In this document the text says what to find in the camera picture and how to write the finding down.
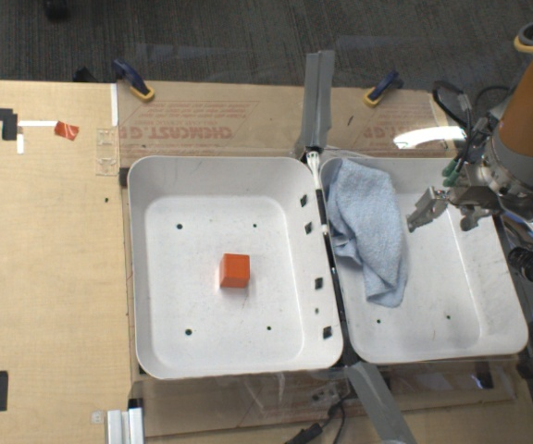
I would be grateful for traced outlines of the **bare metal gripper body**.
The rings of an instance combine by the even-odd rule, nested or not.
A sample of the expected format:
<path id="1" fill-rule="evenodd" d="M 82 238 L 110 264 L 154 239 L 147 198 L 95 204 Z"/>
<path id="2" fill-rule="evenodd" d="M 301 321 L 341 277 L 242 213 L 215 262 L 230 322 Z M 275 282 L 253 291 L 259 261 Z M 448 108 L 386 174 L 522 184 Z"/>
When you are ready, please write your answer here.
<path id="1" fill-rule="evenodd" d="M 502 166 L 480 160 L 447 172 L 449 201 L 458 207 L 533 216 L 533 190 Z"/>

